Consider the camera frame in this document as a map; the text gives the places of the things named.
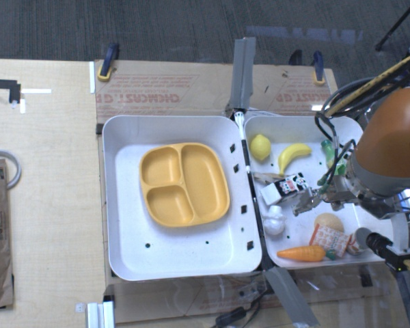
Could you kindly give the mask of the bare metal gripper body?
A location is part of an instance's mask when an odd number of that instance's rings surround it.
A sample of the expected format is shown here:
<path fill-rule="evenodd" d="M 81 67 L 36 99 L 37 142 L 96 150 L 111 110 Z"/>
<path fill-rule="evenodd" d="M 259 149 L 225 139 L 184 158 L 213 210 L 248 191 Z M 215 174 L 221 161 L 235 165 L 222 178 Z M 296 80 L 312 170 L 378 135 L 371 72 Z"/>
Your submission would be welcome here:
<path fill-rule="evenodd" d="M 342 206 L 355 204 L 377 219 L 389 219 L 406 213 L 400 194 L 407 189 L 406 178 L 375 175 L 362 181 L 356 176 L 335 176 L 322 194 L 324 201 Z"/>

